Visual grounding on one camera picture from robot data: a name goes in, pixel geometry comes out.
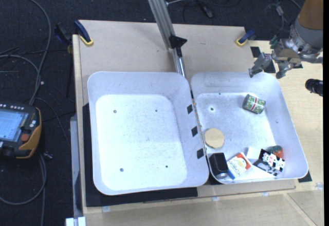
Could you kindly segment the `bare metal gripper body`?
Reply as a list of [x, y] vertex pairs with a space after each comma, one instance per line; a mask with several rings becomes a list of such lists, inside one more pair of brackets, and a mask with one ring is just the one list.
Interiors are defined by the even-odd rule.
[[323, 31], [291, 29], [289, 37], [276, 40], [271, 46], [272, 58], [278, 64], [300, 65], [302, 62], [323, 64]]

